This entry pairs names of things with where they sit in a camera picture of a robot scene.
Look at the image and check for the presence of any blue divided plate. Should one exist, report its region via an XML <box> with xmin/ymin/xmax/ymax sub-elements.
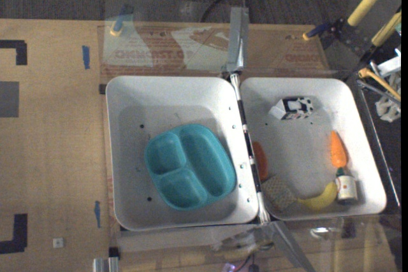
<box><xmin>143</xmin><ymin>123</ymin><xmax>237</xmax><ymax>211</ymax></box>

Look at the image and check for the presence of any orange sausage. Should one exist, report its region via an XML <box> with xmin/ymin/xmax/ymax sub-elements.
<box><xmin>251</xmin><ymin>141</ymin><xmax>270</xmax><ymax>182</ymax></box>

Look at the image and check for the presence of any white plastic tray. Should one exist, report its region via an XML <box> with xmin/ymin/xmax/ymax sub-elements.
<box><xmin>239</xmin><ymin>76</ymin><xmax>388</xmax><ymax>222</ymax></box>
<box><xmin>105</xmin><ymin>75</ymin><xmax>259</xmax><ymax>232</ymax></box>

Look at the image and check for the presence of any brown cardboard board red print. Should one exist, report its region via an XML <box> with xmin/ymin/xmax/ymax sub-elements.
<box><xmin>97</xmin><ymin>21</ymin><xmax>339</xmax><ymax>272</ymax></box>

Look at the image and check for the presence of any black and white milk carton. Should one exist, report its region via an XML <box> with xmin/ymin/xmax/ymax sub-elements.
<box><xmin>268</xmin><ymin>96</ymin><xmax>315</xmax><ymax>121</ymax></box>

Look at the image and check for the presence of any brown square biscuit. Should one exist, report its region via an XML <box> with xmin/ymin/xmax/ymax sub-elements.
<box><xmin>261</xmin><ymin>175</ymin><xmax>299</xmax><ymax>213</ymax></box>

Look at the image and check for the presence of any orange carrot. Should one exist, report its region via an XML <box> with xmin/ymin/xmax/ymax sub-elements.
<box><xmin>330</xmin><ymin>130</ymin><xmax>349</xmax><ymax>169</ymax></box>

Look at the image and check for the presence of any yellow banana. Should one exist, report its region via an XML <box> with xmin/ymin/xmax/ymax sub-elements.
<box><xmin>296</xmin><ymin>180</ymin><xmax>339</xmax><ymax>213</ymax></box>

